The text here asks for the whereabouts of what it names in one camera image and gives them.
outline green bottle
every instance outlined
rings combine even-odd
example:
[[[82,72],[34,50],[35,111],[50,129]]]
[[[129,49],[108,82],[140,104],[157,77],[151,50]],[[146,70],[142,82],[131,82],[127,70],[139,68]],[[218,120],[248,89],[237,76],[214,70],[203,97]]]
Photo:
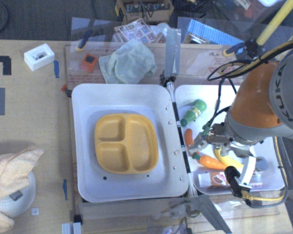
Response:
[[[181,120],[181,126],[185,127],[189,122],[194,121],[197,117],[206,110],[207,104],[203,100],[196,100],[193,107],[186,111],[185,116]]]

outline yellow banana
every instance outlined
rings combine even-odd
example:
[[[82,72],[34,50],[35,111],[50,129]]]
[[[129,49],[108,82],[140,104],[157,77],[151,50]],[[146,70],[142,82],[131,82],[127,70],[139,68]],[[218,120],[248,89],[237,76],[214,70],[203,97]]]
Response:
[[[228,155],[222,157],[220,152],[221,152],[221,148],[214,148],[215,156],[217,157],[218,160],[220,160],[226,166],[234,166],[236,169],[244,167],[242,163],[236,161],[235,159],[232,159]]]

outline yellow bowl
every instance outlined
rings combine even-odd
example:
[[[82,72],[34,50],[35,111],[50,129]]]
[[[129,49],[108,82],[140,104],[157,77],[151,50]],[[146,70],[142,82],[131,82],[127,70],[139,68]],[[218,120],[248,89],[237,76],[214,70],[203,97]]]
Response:
[[[158,162],[153,123],[138,114],[109,114],[95,126],[95,151],[100,166],[115,174],[140,174]]]

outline towel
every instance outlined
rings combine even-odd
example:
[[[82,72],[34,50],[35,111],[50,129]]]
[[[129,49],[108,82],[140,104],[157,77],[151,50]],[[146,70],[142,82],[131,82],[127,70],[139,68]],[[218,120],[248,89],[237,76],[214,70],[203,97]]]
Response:
[[[98,63],[106,83],[138,84],[157,69],[154,54],[137,39],[128,41],[110,56],[100,57]]]
[[[0,199],[29,185],[28,174],[43,150],[0,155]],[[13,228],[14,220],[0,212],[0,233]]]

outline orange carrot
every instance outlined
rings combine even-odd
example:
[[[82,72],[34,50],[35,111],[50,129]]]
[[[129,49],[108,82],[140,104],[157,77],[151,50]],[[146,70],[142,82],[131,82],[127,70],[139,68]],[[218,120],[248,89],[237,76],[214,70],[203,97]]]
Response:
[[[187,149],[189,149],[190,145],[194,144],[192,129],[188,128],[188,129],[185,130],[184,141],[185,141],[185,145],[186,145]]]
[[[223,164],[222,162],[220,162],[219,160],[212,158],[208,155],[198,155],[197,153],[193,154],[193,158],[197,159],[198,162],[207,167],[207,168],[211,168],[211,169],[217,169],[217,170],[223,170],[225,168],[227,168],[227,166],[225,164]]]

